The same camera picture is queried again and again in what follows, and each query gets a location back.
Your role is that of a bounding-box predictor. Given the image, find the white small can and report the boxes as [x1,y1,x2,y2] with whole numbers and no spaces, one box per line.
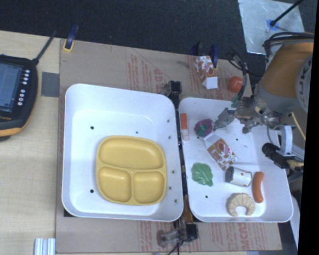
[224,165,254,188]

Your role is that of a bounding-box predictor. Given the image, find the brown cardboard board red print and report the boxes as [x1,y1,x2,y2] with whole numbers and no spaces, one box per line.
[43,38,298,255]

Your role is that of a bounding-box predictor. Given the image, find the black cylinder on white bracket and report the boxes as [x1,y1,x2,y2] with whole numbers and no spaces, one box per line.
[260,122,299,171]

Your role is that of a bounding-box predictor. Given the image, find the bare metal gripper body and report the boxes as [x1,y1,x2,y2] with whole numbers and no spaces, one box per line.
[233,97,283,130]

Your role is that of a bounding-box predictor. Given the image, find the yellow divided plate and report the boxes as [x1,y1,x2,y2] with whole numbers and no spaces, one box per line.
[92,133,171,208]

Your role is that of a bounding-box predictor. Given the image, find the white and brown carton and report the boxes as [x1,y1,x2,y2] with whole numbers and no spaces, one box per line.
[192,54,221,91]
[200,132,241,173]

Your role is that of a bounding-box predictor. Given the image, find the orange toy tomato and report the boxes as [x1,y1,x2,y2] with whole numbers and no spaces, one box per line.
[228,75,244,94]

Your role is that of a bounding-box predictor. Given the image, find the black block with thin wires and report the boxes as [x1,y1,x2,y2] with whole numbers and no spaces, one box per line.
[156,219,200,250]
[161,80,184,100]

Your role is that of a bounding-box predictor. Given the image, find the orange and white small box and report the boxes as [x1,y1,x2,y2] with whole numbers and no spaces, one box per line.
[178,112,192,142]

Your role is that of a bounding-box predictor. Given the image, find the beige toy croissant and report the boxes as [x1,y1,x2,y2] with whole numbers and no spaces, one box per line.
[225,191,258,219]

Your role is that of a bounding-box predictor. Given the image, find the green toy lettuce leaf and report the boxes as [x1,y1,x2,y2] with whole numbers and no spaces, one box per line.
[190,161,216,188]

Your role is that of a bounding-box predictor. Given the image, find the white plastic tray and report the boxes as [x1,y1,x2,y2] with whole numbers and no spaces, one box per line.
[169,95,303,230]
[55,82,193,226]

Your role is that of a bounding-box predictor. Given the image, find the orange toy sausage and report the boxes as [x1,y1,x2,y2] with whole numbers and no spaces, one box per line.
[250,170,267,204]

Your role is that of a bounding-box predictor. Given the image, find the purple and green toy vegetable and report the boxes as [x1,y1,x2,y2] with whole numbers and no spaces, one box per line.
[193,117,216,139]

